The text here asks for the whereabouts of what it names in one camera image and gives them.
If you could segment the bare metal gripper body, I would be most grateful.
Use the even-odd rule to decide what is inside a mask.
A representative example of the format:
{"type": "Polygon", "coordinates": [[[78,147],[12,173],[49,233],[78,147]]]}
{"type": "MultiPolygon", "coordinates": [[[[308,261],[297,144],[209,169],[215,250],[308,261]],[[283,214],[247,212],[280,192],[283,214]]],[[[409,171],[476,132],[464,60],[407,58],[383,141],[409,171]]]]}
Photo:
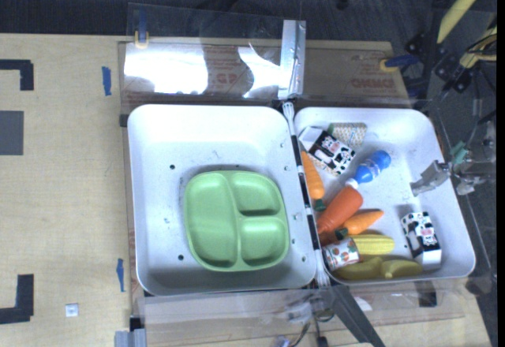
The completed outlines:
{"type": "Polygon", "coordinates": [[[496,179],[496,123],[475,123],[451,147],[451,172],[461,184],[482,184],[496,179]]]}

